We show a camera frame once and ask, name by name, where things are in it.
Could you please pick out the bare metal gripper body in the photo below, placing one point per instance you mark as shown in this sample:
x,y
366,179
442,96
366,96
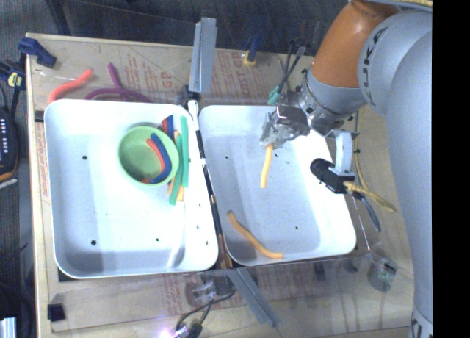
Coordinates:
x,y
295,114

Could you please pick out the brown cardboard board, red print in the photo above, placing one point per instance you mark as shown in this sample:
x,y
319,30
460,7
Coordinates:
x,y
110,303

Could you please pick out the black cylinder on white bracket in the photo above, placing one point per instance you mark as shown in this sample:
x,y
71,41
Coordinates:
x,y
332,176

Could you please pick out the green bowl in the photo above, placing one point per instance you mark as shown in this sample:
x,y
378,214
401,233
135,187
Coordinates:
x,y
137,156

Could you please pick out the white plastic tray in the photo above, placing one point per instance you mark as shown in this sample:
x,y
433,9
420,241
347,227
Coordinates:
x,y
293,200
110,226

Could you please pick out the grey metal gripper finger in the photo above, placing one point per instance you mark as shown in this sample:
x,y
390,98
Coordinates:
x,y
282,136
267,131

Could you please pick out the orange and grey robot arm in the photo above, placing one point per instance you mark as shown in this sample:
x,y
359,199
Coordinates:
x,y
404,72

